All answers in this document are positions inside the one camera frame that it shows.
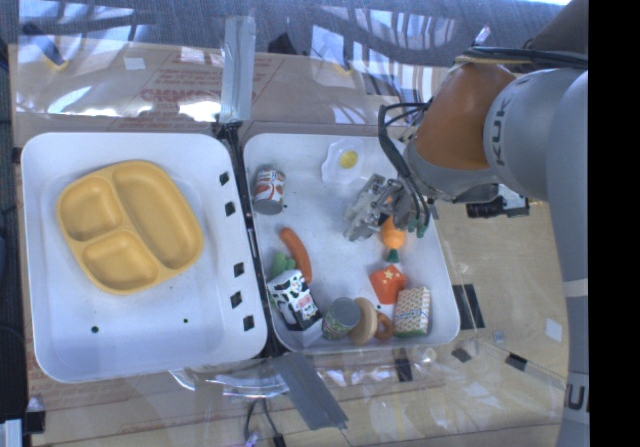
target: yellow plate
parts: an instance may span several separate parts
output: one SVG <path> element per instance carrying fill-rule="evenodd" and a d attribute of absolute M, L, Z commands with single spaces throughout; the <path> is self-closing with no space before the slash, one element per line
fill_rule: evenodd
<path fill-rule="evenodd" d="M 171 177 L 124 161 L 69 184 L 56 214 L 76 260 L 101 289 L 131 294 L 176 276 L 202 253 L 204 236 Z"/>

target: toy donut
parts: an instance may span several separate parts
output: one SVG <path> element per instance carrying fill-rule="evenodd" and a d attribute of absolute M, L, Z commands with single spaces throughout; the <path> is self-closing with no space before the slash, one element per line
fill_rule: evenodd
<path fill-rule="evenodd" d="M 393 323 L 382 312 L 377 312 L 378 328 L 376 329 L 375 338 L 378 340 L 389 340 L 393 335 Z"/>

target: soda can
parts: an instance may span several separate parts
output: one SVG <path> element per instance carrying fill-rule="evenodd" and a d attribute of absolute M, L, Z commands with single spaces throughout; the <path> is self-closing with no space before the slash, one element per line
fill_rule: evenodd
<path fill-rule="evenodd" d="M 284 207 L 284 173 L 274 169 L 258 171 L 253 208 L 260 214 L 274 215 Z"/>
<path fill-rule="evenodd" d="M 322 336 L 338 340 L 349 333 L 360 322 L 360 307 L 350 298 L 338 298 L 322 318 Z"/>

